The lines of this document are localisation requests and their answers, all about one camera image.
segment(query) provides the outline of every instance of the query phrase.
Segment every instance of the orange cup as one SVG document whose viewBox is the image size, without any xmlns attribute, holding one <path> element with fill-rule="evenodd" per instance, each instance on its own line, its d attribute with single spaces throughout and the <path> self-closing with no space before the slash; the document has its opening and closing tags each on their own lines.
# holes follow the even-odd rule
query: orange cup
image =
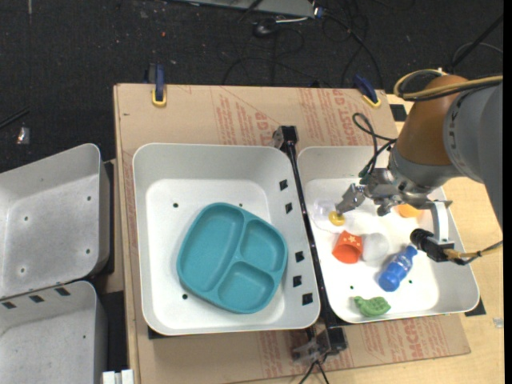
<svg viewBox="0 0 512 384">
<path fill-rule="evenodd" d="M 362 254 L 362 238 L 344 230 L 338 237 L 333 256 L 343 263 L 356 263 Z"/>
</svg>

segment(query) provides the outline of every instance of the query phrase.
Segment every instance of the teal divided plate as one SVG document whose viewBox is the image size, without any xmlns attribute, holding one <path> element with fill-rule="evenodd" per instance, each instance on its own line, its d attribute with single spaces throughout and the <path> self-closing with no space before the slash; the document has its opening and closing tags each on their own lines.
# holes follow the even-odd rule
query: teal divided plate
<svg viewBox="0 0 512 384">
<path fill-rule="evenodd" d="M 281 282 L 288 248 L 279 231 L 228 203 L 205 207 L 178 253 L 178 276 L 192 293 L 239 314 L 264 309 Z"/>
</svg>

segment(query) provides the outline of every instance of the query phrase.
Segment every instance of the green toy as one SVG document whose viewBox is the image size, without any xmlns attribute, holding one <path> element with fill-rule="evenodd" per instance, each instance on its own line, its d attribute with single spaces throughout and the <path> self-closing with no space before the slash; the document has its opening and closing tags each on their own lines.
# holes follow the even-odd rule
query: green toy
<svg viewBox="0 0 512 384">
<path fill-rule="evenodd" d="M 383 297 L 364 299 L 361 296 L 354 298 L 356 306 L 363 316 L 373 317 L 386 313 L 391 306 Z"/>
</svg>

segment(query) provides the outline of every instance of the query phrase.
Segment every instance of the white plastic tray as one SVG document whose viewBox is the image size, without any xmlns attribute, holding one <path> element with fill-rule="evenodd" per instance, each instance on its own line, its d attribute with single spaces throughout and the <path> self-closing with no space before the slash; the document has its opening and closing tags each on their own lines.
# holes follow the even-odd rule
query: white plastic tray
<svg viewBox="0 0 512 384">
<path fill-rule="evenodd" d="M 338 203 L 342 200 L 348 186 L 358 183 L 358 172 L 372 155 L 371 146 L 311 147 L 300 153 L 298 169 L 310 218 L 314 216 L 318 201 Z M 386 166 L 385 155 L 380 157 L 379 167 Z M 430 197 L 446 199 L 442 189 Z M 429 211 L 423 211 L 419 219 L 403 218 L 394 210 L 379 217 L 376 211 L 376 205 L 367 199 L 359 208 L 346 213 L 344 226 L 329 228 L 318 219 L 316 222 L 310 220 L 329 304 L 337 316 L 346 322 L 361 323 L 459 313 L 476 307 L 479 292 L 471 267 L 452 262 L 436 263 L 421 251 L 414 257 L 411 271 L 395 292 L 387 293 L 381 289 L 377 283 L 379 273 L 394 254 L 410 244 L 410 232 L 418 227 L 433 231 L 433 225 Z M 383 233 L 390 242 L 390 249 L 379 260 L 365 262 L 360 259 L 355 264 L 345 264 L 331 253 L 338 239 L 338 234 L 331 233 L 333 227 L 339 233 L 343 230 L 356 235 Z M 450 212 L 449 234 L 455 248 L 464 251 Z M 382 316 L 368 318 L 361 315 L 354 304 L 355 296 L 382 296 L 391 309 Z"/>
<path fill-rule="evenodd" d="M 93 144 L 0 174 L 0 298 L 100 271 L 109 256 L 109 194 Z"/>
<path fill-rule="evenodd" d="M 142 311 L 164 335 L 301 329 L 320 303 L 306 229 L 288 157 L 269 146 L 149 144 L 134 156 Z M 289 248 L 270 304 L 235 314 L 195 297 L 180 284 L 179 248 L 198 213 L 211 203 L 240 206 L 275 226 Z"/>
<path fill-rule="evenodd" d="M 106 316 L 92 285 L 73 282 L 0 302 L 0 382 L 99 384 Z"/>
</svg>

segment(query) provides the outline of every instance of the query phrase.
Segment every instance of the blue bottle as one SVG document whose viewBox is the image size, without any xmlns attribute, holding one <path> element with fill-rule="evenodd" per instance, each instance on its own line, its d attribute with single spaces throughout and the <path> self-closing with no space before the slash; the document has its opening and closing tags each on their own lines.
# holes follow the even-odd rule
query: blue bottle
<svg viewBox="0 0 512 384">
<path fill-rule="evenodd" d="M 418 254 L 412 245 L 398 253 L 378 277 L 378 285 L 384 291 L 395 291 L 413 266 L 413 257 Z"/>
</svg>

